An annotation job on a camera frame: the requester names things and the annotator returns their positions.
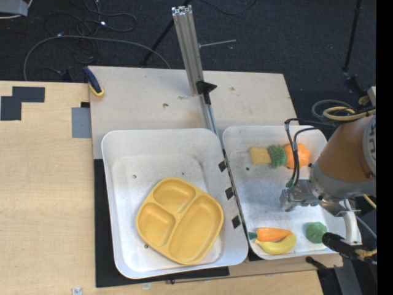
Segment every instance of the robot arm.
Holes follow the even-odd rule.
[[[326,233],[324,245],[350,259],[369,257],[357,242],[355,211],[340,204],[362,195],[376,197],[376,116],[343,122],[334,131],[313,164],[309,179],[282,191],[281,209],[320,205],[334,217],[343,217],[346,237]]]

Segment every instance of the toy fruit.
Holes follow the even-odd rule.
[[[296,235],[294,233],[289,234],[279,242],[261,242],[258,239],[255,239],[254,242],[261,246],[264,252],[268,254],[284,254],[294,247]]]
[[[257,238],[260,242],[271,242],[273,240],[283,239],[291,234],[292,231],[287,229],[278,229],[275,227],[259,227],[255,233],[249,232],[250,239]]]
[[[294,153],[292,152],[292,147],[290,144],[284,146],[284,151],[287,156],[286,165],[288,168],[295,167]],[[309,150],[306,149],[305,145],[302,143],[297,144],[297,155],[299,158],[299,167],[307,166],[309,164]]]
[[[277,168],[281,165],[285,165],[287,162],[286,153],[281,145],[273,145],[268,149],[252,146],[250,147],[249,153],[253,165],[270,163],[273,168]]]
[[[306,238],[312,243],[322,243],[322,236],[327,232],[327,228],[321,222],[308,224],[306,228]]]

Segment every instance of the toy orange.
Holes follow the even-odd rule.
[[[284,151],[287,155],[287,167],[294,168],[295,161],[294,161],[294,153],[292,152],[292,148],[290,144],[284,146]],[[307,166],[309,164],[309,150],[306,149],[303,143],[297,144],[297,154],[299,158],[299,167]]]

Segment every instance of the power cord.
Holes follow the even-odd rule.
[[[369,205],[371,205],[376,210],[376,204],[373,200],[370,199],[367,194],[363,194],[363,198],[368,202]]]
[[[130,13],[118,13],[118,14],[105,14],[101,11],[98,0],[68,0],[72,6],[87,12],[83,16],[75,13],[67,12],[56,12],[50,14],[44,22],[44,28],[52,36],[82,36],[82,37],[97,37],[98,33],[102,30],[106,33],[108,39],[114,39],[111,32],[127,33],[136,28],[137,19],[133,14]],[[60,32],[54,32],[50,27],[56,27],[56,23],[73,23],[65,27]],[[116,20],[117,25],[113,25],[113,20]],[[94,39],[81,39],[80,42],[75,45],[74,49],[68,48],[72,52],[75,61],[88,65],[96,61],[99,56],[104,53],[106,60],[113,59],[119,51],[119,45],[117,42],[115,49],[111,52],[102,52],[97,40]]]
[[[292,177],[290,178],[290,180],[286,184],[286,187],[288,187],[290,189],[294,189],[296,187],[298,180],[299,180],[299,176],[300,176],[300,162],[299,162],[299,156],[298,156],[298,152],[297,152],[297,142],[296,142],[297,136],[302,132],[318,129],[318,127],[309,127],[309,128],[301,129],[298,132],[296,132],[296,134],[294,135],[294,138],[292,139],[292,135],[290,133],[290,126],[289,126],[292,121],[300,121],[300,122],[303,122],[305,124],[310,124],[310,125],[312,124],[312,125],[332,126],[332,124],[326,124],[323,122],[316,122],[316,121],[312,121],[312,120],[305,120],[302,118],[289,118],[284,122],[285,131],[287,133],[289,144],[291,146],[292,154],[294,157],[294,170],[292,172]]]
[[[337,106],[325,108],[322,114],[318,114],[316,109],[323,104],[331,104]],[[339,124],[342,124],[343,122],[355,121],[365,116],[374,115],[375,111],[376,106],[357,110],[350,104],[338,100],[322,100],[314,104],[311,108],[313,116],[319,119],[321,123],[332,124],[333,126],[337,126]]]
[[[206,3],[207,5],[213,7],[215,10],[217,10],[217,11],[219,11],[221,13],[224,13],[224,14],[227,14],[227,15],[238,15],[238,14],[245,13],[245,11],[248,11],[249,9],[251,9],[255,5],[255,3],[257,3],[258,0],[254,0],[254,2],[252,2],[247,8],[245,8],[244,10],[241,10],[239,12],[227,12],[227,11],[224,11],[224,10],[218,8],[213,3],[211,3],[211,2],[209,2],[207,0],[200,0],[200,1],[202,1],[203,3]]]
[[[158,52],[154,51],[153,49],[139,44],[137,42],[130,42],[130,41],[123,41],[121,39],[107,39],[107,38],[100,38],[100,37],[90,37],[90,36],[71,36],[71,35],[65,35],[65,36],[54,36],[54,37],[50,37],[47,39],[44,39],[43,41],[37,43],[27,54],[26,58],[25,58],[25,62],[23,64],[23,76],[25,77],[25,81],[28,81],[27,78],[27,73],[26,73],[26,67],[27,67],[27,62],[29,60],[30,55],[34,52],[34,50],[36,50],[39,46],[41,46],[42,44],[45,44],[46,42],[49,41],[53,41],[55,39],[77,39],[77,40],[81,40],[81,39],[86,39],[89,41],[104,41],[104,42],[118,42],[118,43],[124,43],[124,44],[130,44],[130,45],[136,45],[138,47],[142,47],[145,48],[149,51],[151,51],[152,53],[156,54],[158,57],[161,58],[162,61],[164,61],[164,63],[167,65],[168,69],[171,69],[171,66],[169,65],[169,63],[165,60],[165,58],[163,56],[161,56]]]

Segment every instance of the yellow cable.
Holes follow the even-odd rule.
[[[374,208],[376,209],[376,204],[369,198],[367,194],[363,194],[363,198]]]
[[[330,112],[333,111],[337,111],[337,110],[345,110],[347,112],[350,112],[352,115],[349,116],[335,116],[335,115],[331,115]],[[356,119],[360,119],[362,117],[365,116],[369,116],[369,115],[374,115],[375,114],[375,109],[372,109],[368,112],[361,112],[360,114],[356,114],[356,112],[348,107],[344,107],[344,106],[336,106],[336,107],[331,107],[328,109],[325,109],[325,111],[323,112],[323,115],[326,118],[332,119],[332,120],[340,120],[340,121],[351,121],[351,120],[356,120]]]
[[[357,253],[361,259],[364,259],[366,257],[371,257],[376,254],[376,248],[374,250],[356,249],[355,253]]]

